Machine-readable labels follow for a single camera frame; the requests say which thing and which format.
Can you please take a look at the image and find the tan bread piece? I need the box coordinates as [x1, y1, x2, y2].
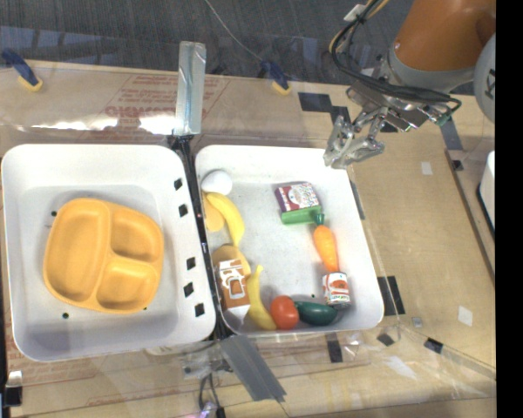
[212, 244, 252, 277]

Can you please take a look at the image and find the white egg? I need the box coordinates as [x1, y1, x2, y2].
[200, 169, 234, 197]

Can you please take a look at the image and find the yellow banana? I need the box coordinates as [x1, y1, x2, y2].
[205, 192, 246, 247]
[246, 264, 278, 332]

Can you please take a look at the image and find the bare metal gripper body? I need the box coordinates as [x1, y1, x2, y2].
[346, 75, 452, 133]

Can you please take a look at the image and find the beige round biscuit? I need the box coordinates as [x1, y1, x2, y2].
[202, 194, 226, 233]

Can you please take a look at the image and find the dark green avocado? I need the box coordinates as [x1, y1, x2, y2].
[294, 300, 339, 327]

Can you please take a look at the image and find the red and white can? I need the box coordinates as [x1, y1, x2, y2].
[322, 271, 352, 310]

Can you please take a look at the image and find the white plastic tray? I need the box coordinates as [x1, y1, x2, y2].
[0, 143, 217, 362]
[194, 144, 385, 337]

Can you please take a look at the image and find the brown cardboard board, red print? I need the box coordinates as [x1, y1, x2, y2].
[0, 60, 376, 408]

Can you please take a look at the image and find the red tomato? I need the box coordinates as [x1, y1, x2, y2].
[269, 294, 300, 331]

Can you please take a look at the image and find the orange carrot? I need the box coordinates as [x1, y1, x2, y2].
[312, 212, 340, 273]

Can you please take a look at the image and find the brown and white carton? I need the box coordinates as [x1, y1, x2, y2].
[217, 259, 252, 322]

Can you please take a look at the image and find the orange divided plate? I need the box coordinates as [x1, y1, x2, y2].
[42, 197, 166, 315]

